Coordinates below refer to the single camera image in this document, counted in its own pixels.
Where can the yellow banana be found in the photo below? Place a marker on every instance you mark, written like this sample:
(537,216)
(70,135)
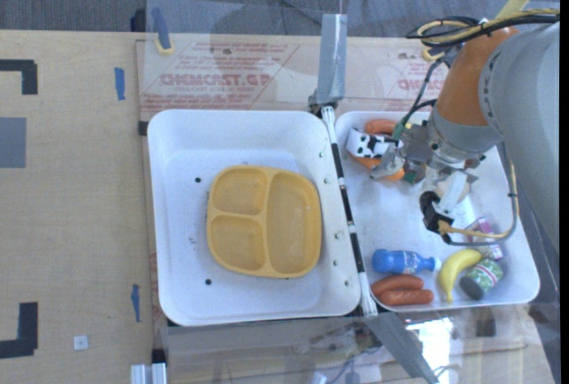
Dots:
(455,266)

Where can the green and white can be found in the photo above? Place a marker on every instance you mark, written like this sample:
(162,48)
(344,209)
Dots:
(482,277)

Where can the white plastic tray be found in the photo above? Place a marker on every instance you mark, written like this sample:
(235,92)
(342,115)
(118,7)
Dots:
(395,218)
(186,218)

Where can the yellow divided plate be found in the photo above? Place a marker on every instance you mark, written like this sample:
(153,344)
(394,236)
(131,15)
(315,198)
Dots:
(266,222)

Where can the brown cardboard board red print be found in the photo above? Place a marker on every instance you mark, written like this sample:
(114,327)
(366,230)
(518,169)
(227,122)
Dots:
(231,75)

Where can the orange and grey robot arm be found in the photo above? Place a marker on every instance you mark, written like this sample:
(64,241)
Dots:
(511,98)

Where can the blue plastic bottle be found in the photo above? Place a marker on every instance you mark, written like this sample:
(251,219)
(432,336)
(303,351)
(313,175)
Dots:
(395,261)

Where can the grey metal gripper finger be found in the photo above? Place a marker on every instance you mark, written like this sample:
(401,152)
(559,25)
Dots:
(414,173)
(386,163)

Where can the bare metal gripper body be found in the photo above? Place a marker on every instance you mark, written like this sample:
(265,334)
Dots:
(429,147)

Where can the pink and white carton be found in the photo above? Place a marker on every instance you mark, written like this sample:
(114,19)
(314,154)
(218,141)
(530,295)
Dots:
(482,226)

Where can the orange carrot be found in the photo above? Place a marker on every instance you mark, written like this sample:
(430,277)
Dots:
(362,161)

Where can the orange sausage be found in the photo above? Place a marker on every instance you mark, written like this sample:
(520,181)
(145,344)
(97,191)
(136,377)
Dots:
(406,297)
(379,125)
(398,283)

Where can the thin black and white rod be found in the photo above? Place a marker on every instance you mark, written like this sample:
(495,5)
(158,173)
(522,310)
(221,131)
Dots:
(346,204)

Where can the black and white cow carton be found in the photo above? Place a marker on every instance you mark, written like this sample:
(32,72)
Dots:
(366,143)

